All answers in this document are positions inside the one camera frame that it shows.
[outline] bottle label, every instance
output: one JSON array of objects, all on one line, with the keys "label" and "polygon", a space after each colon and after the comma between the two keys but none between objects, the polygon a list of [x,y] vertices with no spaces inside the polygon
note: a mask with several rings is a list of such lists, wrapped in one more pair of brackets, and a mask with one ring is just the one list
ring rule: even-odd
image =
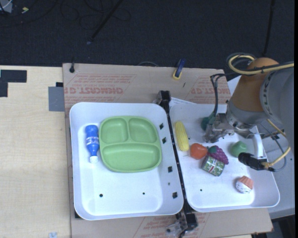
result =
[{"label": "bottle label", "polygon": [[87,137],[86,138],[86,145],[90,145],[90,144],[99,144],[98,137]]}]

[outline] green plate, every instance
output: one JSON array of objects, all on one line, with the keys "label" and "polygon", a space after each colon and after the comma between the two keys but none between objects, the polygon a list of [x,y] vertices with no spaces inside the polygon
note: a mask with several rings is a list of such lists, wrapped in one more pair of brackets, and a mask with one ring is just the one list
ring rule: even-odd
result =
[{"label": "green plate", "polygon": [[143,117],[105,119],[99,128],[99,148],[104,165],[115,172],[152,170],[162,159],[158,132]]}]

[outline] black fabric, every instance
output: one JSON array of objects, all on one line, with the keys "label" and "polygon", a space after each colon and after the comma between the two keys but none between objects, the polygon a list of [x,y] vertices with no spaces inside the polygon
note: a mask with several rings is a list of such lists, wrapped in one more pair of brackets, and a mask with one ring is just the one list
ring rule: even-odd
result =
[{"label": "black fabric", "polygon": [[[232,53],[261,57],[272,0],[13,0],[0,11],[0,65],[224,68]],[[276,0],[267,57],[294,60],[295,0]]]}]

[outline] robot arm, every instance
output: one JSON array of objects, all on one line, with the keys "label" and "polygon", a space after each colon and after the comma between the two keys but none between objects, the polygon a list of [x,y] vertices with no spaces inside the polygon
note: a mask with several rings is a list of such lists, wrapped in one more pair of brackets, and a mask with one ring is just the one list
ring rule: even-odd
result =
[{"label": "robot arm", "polygon": [[[235,59],[240,58],[251,60],[246,70],[238,70],[232,65]],[[247,137],[254,126],[265,119],[273,119],[283,125],[283,135],[295,153],[294,63],[278,64],[269,58],[255,59],[242,54],[230,57],[228,65],[242,76],[228,102],[226,113],[211,114],[207,118],[207,126],[202,126],[206,131],[205,141],[217,142],[220,137],[234,133]]]}]

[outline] white tray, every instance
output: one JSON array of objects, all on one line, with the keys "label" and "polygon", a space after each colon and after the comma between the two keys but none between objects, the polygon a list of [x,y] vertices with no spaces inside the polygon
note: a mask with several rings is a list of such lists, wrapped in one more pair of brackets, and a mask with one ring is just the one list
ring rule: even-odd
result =
[{"label": "white tray", "polygon": [[[200,143],[204,146],[218,145],[228,157],[229,164],[225,165],[222,174],[216,177],[201,169],[203,159],[190,157],[190,150],[182,152],[177,145],[179,163],[183,175],[185,191],[190,206],[198,212],[212,212],[243,208],[273,207],[279,203],[280,195],[274,176],[269,171],[256,171],[229,153],[231,144],[243,141],[250,153],[254,153],[252,139],[244,139],[238,134],[227,135],[216,143],[205,143],[204,131],[201,129],[202,118],[208,117],[214,105],[177,104],[170,109],[172,125],[182,121],[189,138],[190,146]],[[225,113],[226,105],[219,105],[218,113]],[[254,189],[249,194],[240,193],[235,183],[241,176],[254,180]]]},{"label": "white tray", "polygon": [[[117,173],[106,168],[99,151],[99,161],[89,162],[85,127],[94,124],[99,128],[104,119],[113,116],[140,116],[155,125],[162,149],[159,166],[145,172]],[[83,219],[173,215],[181,211],[182,189],[168,120],[162,107],[157,104],[81,102],[71,108],[70,125],[74,207]]]}]

